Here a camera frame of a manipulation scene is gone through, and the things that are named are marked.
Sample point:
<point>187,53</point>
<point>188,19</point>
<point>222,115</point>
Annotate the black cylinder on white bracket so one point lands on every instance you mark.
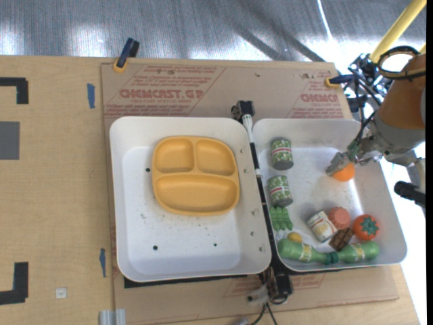
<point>410,190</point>

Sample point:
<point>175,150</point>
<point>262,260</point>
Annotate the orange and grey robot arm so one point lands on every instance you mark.
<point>402,100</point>

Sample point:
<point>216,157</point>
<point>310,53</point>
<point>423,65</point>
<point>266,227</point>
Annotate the brown chocolate bar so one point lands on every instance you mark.
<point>341,239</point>

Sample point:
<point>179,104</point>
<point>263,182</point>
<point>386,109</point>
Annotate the green bottle with yellow label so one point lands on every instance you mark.
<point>358,252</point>
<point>299,250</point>

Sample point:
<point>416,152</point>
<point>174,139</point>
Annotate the orange divided plate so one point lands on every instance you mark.
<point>194,188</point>

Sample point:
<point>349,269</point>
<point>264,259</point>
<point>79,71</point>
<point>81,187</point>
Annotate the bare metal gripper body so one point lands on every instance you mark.
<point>369,146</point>

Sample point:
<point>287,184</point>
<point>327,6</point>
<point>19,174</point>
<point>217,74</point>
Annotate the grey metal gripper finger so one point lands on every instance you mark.
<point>337,163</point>

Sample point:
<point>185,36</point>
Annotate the orange ball fruit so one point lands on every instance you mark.
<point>345,173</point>

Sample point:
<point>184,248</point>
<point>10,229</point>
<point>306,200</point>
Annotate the white and yellow fried egg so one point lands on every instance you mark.
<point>295,237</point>

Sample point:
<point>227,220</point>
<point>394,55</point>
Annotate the cream soup can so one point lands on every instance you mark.
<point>321,225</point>

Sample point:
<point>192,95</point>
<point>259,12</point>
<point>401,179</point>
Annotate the green pea pods toy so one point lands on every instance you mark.
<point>280,218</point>

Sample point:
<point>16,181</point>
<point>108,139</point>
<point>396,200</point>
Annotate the green pea can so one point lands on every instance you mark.
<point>279,191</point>
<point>281,152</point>

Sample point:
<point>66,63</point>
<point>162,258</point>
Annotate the orange persimmon with green top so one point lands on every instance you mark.
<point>365,228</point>

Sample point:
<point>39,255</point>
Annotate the brown cardboard board red print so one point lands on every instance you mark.
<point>216,86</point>

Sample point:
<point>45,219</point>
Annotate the pink ribbed cup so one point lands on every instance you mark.
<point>340,217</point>

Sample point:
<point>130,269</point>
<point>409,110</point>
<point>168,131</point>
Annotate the white plastic tray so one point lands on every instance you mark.
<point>314,188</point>
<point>189,242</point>

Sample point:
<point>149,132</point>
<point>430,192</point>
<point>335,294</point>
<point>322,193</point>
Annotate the thin black and white rod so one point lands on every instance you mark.
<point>256,164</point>

